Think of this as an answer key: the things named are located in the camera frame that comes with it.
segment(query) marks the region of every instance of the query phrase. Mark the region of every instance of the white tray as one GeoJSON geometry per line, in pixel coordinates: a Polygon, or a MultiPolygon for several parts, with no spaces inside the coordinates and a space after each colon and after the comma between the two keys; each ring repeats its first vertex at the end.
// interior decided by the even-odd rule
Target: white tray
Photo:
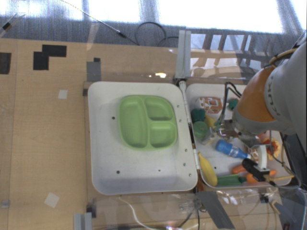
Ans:
{"type": "Polygon", "coordinates": [[[96,82],[88,91],[92,181],[105,195],[188,191],[197,183],[186,110],[178,87],[166,83],[96,82]],[[126,147],[118,132],[117,111],[128,95],[155,95],[173,106],[178,139],[166,149],[126,147]]]}
{"type": "MultiPolygon", "coordinates": [[[[238,85],[236,87],[240,92],[243,92],[245,86],[238,85]]],[[[189,108],[191,111],[195,108],[195,102],[197,98],[199,97],[219,97],[222,99],[222,102],[223,102],[224,85],[223,84],[192,84],[187,88],[186,95],[187,95],[187,101],[189,103],[189,108]]],[[[229,91],[228,98],[236,98],[236,96],[231,91],[229,91]]],[[[215,119],[218,119],[219,115],[220,113],[214,114],[211,116],[213,116],[215,119]]],[[[225,115],[226,115],[225,119],[231,119],[232,112],[228,110],[227,108],[225,115]]],[[[282,143],[280,134],[278,132],[273,131],[272,137],[277,139],[280,142],[280,144],[282,143]]],[[[234,166],[241,164],[242,159],[232,158],[221,152],[216,151],[215,144],[219,139],[221,138],[216,137],[213,143],[209,145],[203,145],[201,143],[201,140],[195,137],[196,149],[200,151],[201,154],[210,162],[217,176],[229,175],[231,173],[231,169],[234,166]]],[[[246,151],[244,144],[237,138],[234,139],[232,143],[240,147],[243,151],[246,151]]],[[[281,166],[281,164],[279,164],[275,160],[268,160],[267,167],[269,169],[275,169],[277,171],[275,175],[276,177],[288,175],[287,172],[284,170],[284,168],[281,166]]],[[[276,181],[275,183],[278,185],[285,185],[285,184],[288,184],[290,180],[291,179],[284,179],[284,180],[276,181]]],[[[241,187],[246,187],[246,186],[259,187],[259,186],[269,186],[269,184],[268,183],[255,183],[255,184],[243,183],[241,185],[241,187]]]]}

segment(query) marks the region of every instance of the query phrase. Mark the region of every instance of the green divided plate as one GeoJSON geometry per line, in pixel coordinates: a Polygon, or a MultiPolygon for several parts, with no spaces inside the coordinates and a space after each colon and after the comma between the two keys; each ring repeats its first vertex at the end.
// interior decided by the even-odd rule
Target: green divided plate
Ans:
{"type": "Polygon", "coordinates": [[[121,99],[118,124],[120,137],[130,148],[167,148],[177,141],[174,109],[158,96],[130,95],[121,99]]]}

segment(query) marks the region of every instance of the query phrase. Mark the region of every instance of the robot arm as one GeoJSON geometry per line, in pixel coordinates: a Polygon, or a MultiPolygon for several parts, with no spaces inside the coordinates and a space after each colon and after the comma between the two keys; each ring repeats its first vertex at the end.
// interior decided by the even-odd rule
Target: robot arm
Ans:
{"type": "Polygon", "coordinates": [[[246,86],[233,112],[242,137],[276,130],[297,133],[306,153],[306,42],[282,65],[264,68],[246,86]]]}

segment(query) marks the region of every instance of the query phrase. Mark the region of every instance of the blue bottle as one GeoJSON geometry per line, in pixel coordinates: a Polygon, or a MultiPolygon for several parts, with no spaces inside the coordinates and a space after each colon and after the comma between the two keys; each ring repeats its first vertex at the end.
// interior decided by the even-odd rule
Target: blue bottle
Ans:
{"type": "Polygon", "coordinates": [[[215,149],[233,158],[250,159],[250,155],[248,153],[244,153],[240,148],[235,147],[233,144],[224,140],[219,140],[215,146],[215,149]]]}

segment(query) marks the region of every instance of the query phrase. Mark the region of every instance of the wooden surface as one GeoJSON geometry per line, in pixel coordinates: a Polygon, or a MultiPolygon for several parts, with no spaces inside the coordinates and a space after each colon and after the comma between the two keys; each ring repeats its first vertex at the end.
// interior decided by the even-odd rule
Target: wooden surface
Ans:
{"type": "MultiPolygon", "coordinates": [[[[177,58],[174,50],[2,39],[0,52],[5,51],[13,57],[10,74],[0,75],[1,107],[7,107],[5,118],[0,118],[0,138],[5,140],[0,145],[0,200],[9,197],[11,205],[0,211],[0,229],[71,230],[73,214],[85,213],[92,198],[97,205],[95,229],[137,220],[150,224],[169,219],[175,226],[186,217],[180,204],[191,195],[100,195],[86,165],[86,62],[100,58],[105,81],[171,82],[177,58]],[[33,52],[41,51],[43,44],[66,45],[67,56],[50,57],[48,71],[33,70],[33,52]],[[166,73],[166,78],[155,76],[157,72],[166,73]],[[68,91],[67,99],[58,98],[60,90],[68,91]],[[44,203],[50,192],[59,197],[54,208],[44,203]]],[[[275,224],[280,229],[278,217],[276,222],[267,204],[253,209],[257,201],[256,197],[224,207],[237,229],[264,229],[267,218],[267,229],[275,229],[275,224]]],[[[195,217],[187,223],[194,226],[190,229],[197,229],[195,217]]],[[[206,229],[215,229],[208,213],[201,217],[206,229]]]]}

